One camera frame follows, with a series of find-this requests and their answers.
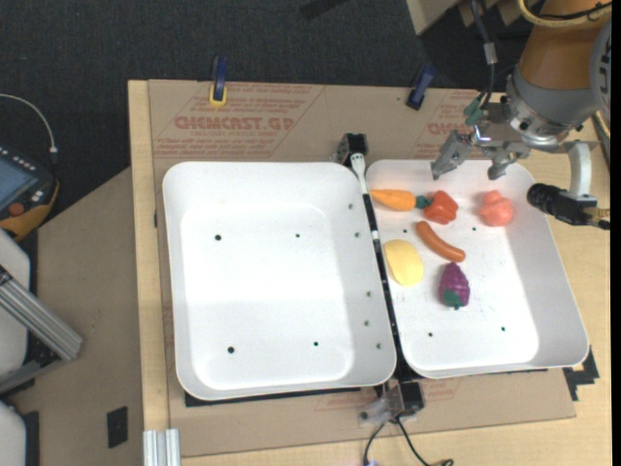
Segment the black cable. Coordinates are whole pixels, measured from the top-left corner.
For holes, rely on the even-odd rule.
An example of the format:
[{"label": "black cable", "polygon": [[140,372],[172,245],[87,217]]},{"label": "black cable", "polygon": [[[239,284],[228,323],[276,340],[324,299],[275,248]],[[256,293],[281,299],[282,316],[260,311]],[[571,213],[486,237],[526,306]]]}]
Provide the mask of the black cable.
[{"label": "black cable", "polygon": [[[485,46],[490,43],[492,44],[495,43],[496,40],[492,40],[492,37],[487,29],[487,26],[485,25],[485,22],[483,21],[483,18],[478,13],[478,9],[480,7],[483,15],[485,16],[487,14],[487,7],[485,5],[485,0],[469,0],[469,3],[470,3],[470,10],[473,14],[474,24],[476,24],[476,28],[478,29],[478,32],[481,35],[481,38],[483,40],[483,45]],[[494,91],[494,81],[496,80],[496,67],[494,66],[494,63],[493,62],[489,63],[489,60],[488,60],[488,65],[489,65],[488,84],[487,84],[487,87],[479,95],[479,97],[482,99],[482,102],[479,105],[479,108],[481,110],[487,107],[487,104],[489,103],[489,100],[492,97],[492,93]]]},{"label": "black cable", "polygon": [[367,446],[365,447],[365,453],[362,456],[362,464],[363,464],[363,466],[368,466],[368,464],[369,464],[369,449],[371,448],[371,443],[373,442],[373,440],[377,436],[377,434],[381,431],[381,429],[386,425],[387,422],[388,421],[385,421],[380,426],[378,426],[376,428],[376,431],[374,431],[373,435],[369,438],[369,442],[367,442]]},{"label": "black cable", "polygon": [[574,12],[572,14],[537,14],[536,12],[533,12],[533,9],[531,9],[531,6],[528,4],[528,0],[524,0],[524,6],[526,7],[526,9],[535,17],[541,17],[541,18],[546,18],[546,19],[557,19],[557,20],[572,20],[572,19],[576,19],[578,17],[583,17],[583,16],[589,16],[591,14],[593,14],[596,11],[599,11],[601,9],[604,9],[606,7],[610,7],[612,5],[612,1],[606,2],[606,3],[601,3],[598,2],[597,4],[595,4],[594,7],[592,7],[591,9],[587,9],[584,11],[579,11],[579,12]]},{"label": "black cable", "polygon": [[[397,424],[400,428],[401,431],[404,434],[404,437],[406,438],[406,441],[408,442],[409,445],[409,449],[413,452],[413,454],[416,456],[416,459],[418,459],[420,461],[420,463],[423,466],[431,466],[428,462],[426,462],[418,453],[418,451],[414,448],[413,443],[411,442],[411,440],[409,439],[409,435],[408,432],[406,431],[406,428],[404,427],[404,425],[401,423],[401,415],[397,415],[394,419],[388,419],[387,421],[385,421],[384,423],[382,423],[380,426],[378,426],[376,428],[376,431],[373,432],[373,435],[371,435],[371,437],[369,438],[369,442],[367,442],[367,446],[365,447],[365,452],[363,455],[363,466],[368,466],[369,465],[369,449],[371,448],[371,443],[373,442],[373,440],[375,439],[375,437],[377,436],[377,434],[382,430],[382,428],[386,425],[386,423],[392,423],[392,424]],[[455,462],[453,461],[453,459],[446,459],[441,466],[453,466],[455,464]]]},{"label": "black cable", "polygon": [[20,104],[28,106],[30,109],[32,109],[35,112],[35,114],[43,122],[43,124],[45,125],[45,127],[46,127],[46,129],[48,131],[48,136],[49,136],[49,149],[48,149],[49,161],[51,162],[51,170],[53,172],[56,164],[58,163],[58,147],[56,146],[56,140],[54,138],[53,133],[51,132],[51,127],[49,126],[49,122],[46,119],[46,117],[43,115],[43,113],[39,110],[39,108],[36,105],[34,105],[32,102],[29,102],[25,98],[21,98],[21,97],[18,97],[16,95],[9,95],[7,93],[0,93],[0,99],[15,100],[15,101],[19,102]]},{"label": "black cable", "polygon": [[[423,466],[430,466],[429,463],[425,462],[425,460],[418,454],[418,452],[416,451],[416,449],[414,448],[413,443],[411,442],[411,440],[409,439],[409,435],[408,432],[406,431],[406,428],[404,427],[404,425],[401,423],[401,419],[400,416],[396,417],[396,421],[397,421],[397,425],[401,428],[401,431],[404,434],[404,437],[406,438],[406,441],[408,442],[409,448],[411,449],[411,451],[414,453],[414,455],[416,456],[416,458],[421,462],[421,464]],[[452,459],[446,459],[441,466],[453,466],[455,464],[455,461],[453,461]]]}]

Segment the black carpet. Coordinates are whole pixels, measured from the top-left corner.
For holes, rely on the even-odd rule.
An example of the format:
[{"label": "black carpet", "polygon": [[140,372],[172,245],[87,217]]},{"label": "black carpet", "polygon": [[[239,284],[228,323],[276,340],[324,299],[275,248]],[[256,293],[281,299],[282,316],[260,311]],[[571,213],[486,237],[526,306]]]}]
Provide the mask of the black carpet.
[{"label": "black carpet", "polygon": [[[529,24],[489,21],[507,71]],[[432,86],[482,88],[481,47],[454,9],[417,37],[406,0],[0,0],[0,93],[60,150],[52,215],[129,165],[130,79],[205,80],[220,54],[230,81],[407,86],[430,63]],[[0,99],[0,142],[47,161],[17,102]]]}]

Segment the screen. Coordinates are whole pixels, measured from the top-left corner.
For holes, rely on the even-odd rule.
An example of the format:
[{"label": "screen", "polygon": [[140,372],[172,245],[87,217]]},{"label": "screen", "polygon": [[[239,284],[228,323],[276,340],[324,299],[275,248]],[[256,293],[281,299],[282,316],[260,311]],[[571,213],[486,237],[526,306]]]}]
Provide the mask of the screen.
[{"label": "screen", "polygon": [[37,178],[0,158],[0,210],[13,203],[25,189],[36,182]]}]

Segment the white bracket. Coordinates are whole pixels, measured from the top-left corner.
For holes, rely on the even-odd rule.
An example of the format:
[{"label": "white bracket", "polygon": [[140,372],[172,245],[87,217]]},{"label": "white bracket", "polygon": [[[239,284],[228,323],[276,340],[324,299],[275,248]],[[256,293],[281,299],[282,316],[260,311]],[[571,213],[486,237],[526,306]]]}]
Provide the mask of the white bracket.
[{"label": "white bracket", "polygon": [[143,459],[144,466],[181,466],[178,429],[143,432]]},{"label": "white bracket", "polygon": [[572,167],[572,185],[569,193],[577,196],[589,196],[591,191],[591,150],[598,145],[592,142],[565,142]]},{"label": "white bracket", "polygon": [[57,362],[71,361],[78,356],[82,337],[0,265],[0,309],[2,308],[60,357],[60,360],[48,365],[39,364],[36,360],[24,364],[0,378],[0,394],[41,375],[55,367]]}]

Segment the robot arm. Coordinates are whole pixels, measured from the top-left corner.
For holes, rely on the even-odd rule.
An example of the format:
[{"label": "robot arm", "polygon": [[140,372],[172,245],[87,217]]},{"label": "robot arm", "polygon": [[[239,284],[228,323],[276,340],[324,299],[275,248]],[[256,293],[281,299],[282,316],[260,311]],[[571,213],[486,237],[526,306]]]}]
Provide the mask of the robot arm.
[{"label": "robot arm", "polygon": [[[524,17],[534,25],[518,64],[507,78],[507,95],[489,102],[491,87],[464,112],[473,131],[454,131],[432,162],[434,179],[455,169],[473,147],[491,159],[490,180],[531,150],[566,153],[572,164],[569,190],[534,185],[528,200],[542,211],[570,224],[608,227],[594,216],[597,199],[589,194],[590,150],[597,143],[566,142],[573,130],[597,112],[609,121],[611,66],[611,0],[546,0],[534,15],[527,0],[518,0]],[[471,0],[478,17],[480,0]],[[479,27],[483,27],[475,18]],[[482,33],[493,81],[494,45]]]}]

